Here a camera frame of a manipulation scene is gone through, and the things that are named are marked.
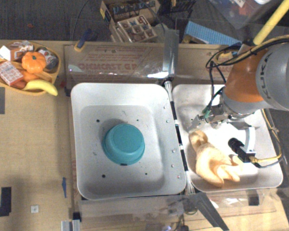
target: banana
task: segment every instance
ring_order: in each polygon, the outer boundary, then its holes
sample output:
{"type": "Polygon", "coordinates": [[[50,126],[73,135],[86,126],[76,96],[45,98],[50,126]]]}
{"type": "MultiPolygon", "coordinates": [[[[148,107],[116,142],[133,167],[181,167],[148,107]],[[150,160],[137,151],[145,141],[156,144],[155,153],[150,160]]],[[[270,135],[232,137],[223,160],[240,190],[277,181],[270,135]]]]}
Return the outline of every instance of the banana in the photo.
{"type": "Polygon", "coordinates": [[[44,90],[53,96],[58,95],[57,88],[52,83],[44,79],[35,79],[29,81],[22,90],[44,90]]]}

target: blue round object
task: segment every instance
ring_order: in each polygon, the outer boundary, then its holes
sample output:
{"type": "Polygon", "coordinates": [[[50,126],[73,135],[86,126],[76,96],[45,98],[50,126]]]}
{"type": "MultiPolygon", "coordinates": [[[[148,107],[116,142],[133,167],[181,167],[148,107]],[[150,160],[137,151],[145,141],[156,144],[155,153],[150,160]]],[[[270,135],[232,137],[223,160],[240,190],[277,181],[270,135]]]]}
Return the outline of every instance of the blue round object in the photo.
{"type": "Polygon", "coordinates": [[[144,137],[137,127],[122,123],[106,133],[103,150],[114,163],[131,165],[138,162],[144,155],[144,143],[144,137]]]}

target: dark floor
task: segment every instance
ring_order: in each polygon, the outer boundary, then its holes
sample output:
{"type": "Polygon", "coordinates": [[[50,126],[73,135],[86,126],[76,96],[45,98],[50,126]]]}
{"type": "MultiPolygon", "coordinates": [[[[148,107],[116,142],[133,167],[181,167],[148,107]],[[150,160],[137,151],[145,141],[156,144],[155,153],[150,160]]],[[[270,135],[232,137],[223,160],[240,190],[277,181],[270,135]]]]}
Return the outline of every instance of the dark floor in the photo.
{"type": "MultiPolygon", "coordinates": [[[[0,0],[0,39],[28,40],[71,40],[73,26],[83,4],[87,0],[0,0]]],[[[99,32],[98,41],[109,41],[109,32],[100,15],[101,0],[90,0],[83,8],[73,40],[80,38],[90,27],[99,32]]],[[[268,11],[254,24],[264,24],[275,8],[268,11]]],[[[162,22],[174,27],[175,18],[186,18],[186,13],[172,14],[170,18],[161,16],[162,22]]],[[[196,0],[191,14],[193,20],[218,21],[217,30],[226,34],[242,36],[234,30],[226,19],[208,0],[196,0]]],[[[289,11],[278,24],[289,27],[289,11]]],[[[280,196],[289,219],[289,112],[271,110],[273,121],[279,129],[279,136],[285,150],[286,160],[282,163],[285,181],[281,186],[280,196]]]]}

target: fruit basket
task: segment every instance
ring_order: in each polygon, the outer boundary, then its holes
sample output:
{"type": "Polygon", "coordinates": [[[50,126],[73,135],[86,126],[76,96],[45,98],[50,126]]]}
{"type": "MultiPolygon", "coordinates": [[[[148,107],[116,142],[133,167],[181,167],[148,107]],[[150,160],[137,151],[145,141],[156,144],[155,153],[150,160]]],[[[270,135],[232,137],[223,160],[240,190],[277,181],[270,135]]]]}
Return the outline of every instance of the fruit basket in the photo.
{"type": "MultiPolygon", "coordinates": [[[[56,64],[56,66],[52,69],[52,70],[47,70],[46,68],[38,74],[35,74],[39,79],[42,80],[46,80],[52,84],[54,84],[57,75],[60,71],[60,67],[61,67],[61,58],[60,56],[52,49],[45,47],[43,45],[37,44],[35,42],[31,42],[30,43],[33,45],[33,51],[39,51],[41,48],[46,48],[48,51],[50,51],[54,56],[56,56],[58,58],[58,63],[56,64]]],[[[6,62],[7,60],[0,58],[0,64],[2,62],[6,62]]],[[[16,61],[11,61],[12,65],[14,67],[16,67],[19,70],[24,70],[24,68],[22,67],[22,63],[21,63],[21,59],[20,60],[16,60],[16,61]]],[[[46,93],[45,90],[22,90],[22,89],[18,89],[16,87],[12,87],[9,86],[7,83],[5,83],[5,81],[0,77],[0,86],[3,86],[7,89],[10,90],[14,90],[16,92],[22,93],[22,94],[27,94],[27,95],[31,95],[31,96],[39,96],[39,95],[43,95],[46,93]]]]}

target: white square marker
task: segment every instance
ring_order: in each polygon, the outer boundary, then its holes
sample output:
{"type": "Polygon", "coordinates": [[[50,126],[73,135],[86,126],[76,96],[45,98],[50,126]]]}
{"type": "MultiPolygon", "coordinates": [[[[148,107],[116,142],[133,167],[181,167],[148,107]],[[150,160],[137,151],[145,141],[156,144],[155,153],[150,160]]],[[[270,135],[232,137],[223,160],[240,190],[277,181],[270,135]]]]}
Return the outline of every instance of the white square marker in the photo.
{"type": "Polygon", "coordinates": [[[38,205],[31,205],[31,213],[38,213],[39,206],[38,205]]]}

